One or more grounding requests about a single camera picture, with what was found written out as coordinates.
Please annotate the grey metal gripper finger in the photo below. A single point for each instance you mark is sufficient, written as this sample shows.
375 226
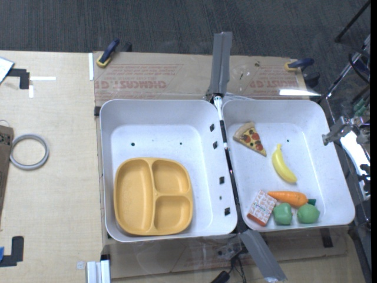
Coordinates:
334 133

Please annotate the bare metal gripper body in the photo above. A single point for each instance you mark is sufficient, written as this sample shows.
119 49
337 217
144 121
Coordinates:
357 149

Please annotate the white plastic tray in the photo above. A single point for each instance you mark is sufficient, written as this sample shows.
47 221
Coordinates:
309 158
165 113

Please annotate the yellow banana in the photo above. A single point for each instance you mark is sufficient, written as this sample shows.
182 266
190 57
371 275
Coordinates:
281 165

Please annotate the orange carrot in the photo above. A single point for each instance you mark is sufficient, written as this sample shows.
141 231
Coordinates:
288 197

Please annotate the toy pizza slice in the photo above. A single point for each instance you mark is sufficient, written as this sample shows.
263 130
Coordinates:
250 137

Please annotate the orange and white carton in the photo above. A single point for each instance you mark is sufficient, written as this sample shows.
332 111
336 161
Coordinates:
261 208

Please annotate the thin black and white rod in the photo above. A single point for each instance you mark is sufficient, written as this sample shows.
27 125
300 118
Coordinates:
224 134

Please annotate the brown cardboard board red print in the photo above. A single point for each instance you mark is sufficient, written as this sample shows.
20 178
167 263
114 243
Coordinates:
176 69

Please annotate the yellow divided plate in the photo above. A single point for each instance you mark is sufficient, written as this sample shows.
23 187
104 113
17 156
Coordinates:
135 193

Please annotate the grey tape roll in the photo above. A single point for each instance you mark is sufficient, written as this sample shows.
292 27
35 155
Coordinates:
13 162

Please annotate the brown cardboard piece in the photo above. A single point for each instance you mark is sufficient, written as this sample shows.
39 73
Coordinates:
4 164

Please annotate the white paper sheet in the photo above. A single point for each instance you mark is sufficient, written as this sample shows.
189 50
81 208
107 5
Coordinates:
4 68

